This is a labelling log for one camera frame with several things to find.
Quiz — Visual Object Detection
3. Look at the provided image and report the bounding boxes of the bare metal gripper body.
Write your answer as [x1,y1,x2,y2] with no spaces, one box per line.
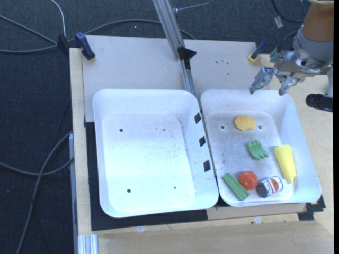
[272,50,333,82]

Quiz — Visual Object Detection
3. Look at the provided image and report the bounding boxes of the yellow ridged toy food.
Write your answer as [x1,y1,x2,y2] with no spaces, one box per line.
[234,114,257,132]

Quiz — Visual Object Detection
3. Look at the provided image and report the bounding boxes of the green ridged toy food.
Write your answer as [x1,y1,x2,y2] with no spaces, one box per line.
[247,139,269,161]

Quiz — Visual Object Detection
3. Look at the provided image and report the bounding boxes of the yellow squeeze bottle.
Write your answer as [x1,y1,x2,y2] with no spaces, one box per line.
[274,144,297,185]

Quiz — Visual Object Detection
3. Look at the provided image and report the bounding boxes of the white plastic tray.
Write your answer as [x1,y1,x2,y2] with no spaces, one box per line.
[200,89,323,208]
[92,88,220,219]

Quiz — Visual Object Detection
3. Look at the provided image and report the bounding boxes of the red toy tomato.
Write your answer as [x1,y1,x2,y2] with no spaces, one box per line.
[237,170,258,191]

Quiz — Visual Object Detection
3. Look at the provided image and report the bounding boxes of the red and white can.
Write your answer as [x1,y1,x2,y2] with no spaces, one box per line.
[255,175,284,199]

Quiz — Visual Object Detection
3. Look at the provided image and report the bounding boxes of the green toy stick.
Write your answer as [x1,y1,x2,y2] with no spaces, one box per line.
[222,172,251,202]

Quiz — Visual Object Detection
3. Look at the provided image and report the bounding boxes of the pale flat board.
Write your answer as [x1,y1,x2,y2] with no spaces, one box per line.
[81,34,271,123]

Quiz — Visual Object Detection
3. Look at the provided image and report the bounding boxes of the black cylinder on white bracket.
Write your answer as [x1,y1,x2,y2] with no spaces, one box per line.
[305,67,334,113]

